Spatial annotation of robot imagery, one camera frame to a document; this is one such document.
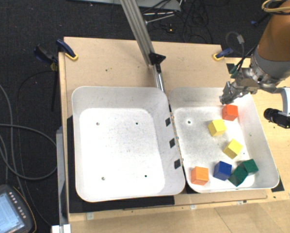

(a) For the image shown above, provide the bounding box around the orange cube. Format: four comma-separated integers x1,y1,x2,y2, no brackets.
191,166,209,186
222,104,239,121

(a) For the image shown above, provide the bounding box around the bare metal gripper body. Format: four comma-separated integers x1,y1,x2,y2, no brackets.
228,65,282,95

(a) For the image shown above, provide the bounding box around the blue cube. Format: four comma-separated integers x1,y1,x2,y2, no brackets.
213,161,232,181

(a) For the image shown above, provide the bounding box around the black cylinder on white bracket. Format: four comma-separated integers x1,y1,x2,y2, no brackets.
263,86,290,129

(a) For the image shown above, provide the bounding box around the pale wood board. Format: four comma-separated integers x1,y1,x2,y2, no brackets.
63,36,269,213

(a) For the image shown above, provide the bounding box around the white plastic tray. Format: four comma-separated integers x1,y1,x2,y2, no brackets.
71,85,186,203
168,86,280,194

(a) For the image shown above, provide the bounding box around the green cube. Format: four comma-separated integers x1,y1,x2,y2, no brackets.
239,158,259,176
227,166,249,187

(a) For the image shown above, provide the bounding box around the yellow cube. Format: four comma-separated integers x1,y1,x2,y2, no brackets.
207,119,227,137
223,138,243,160

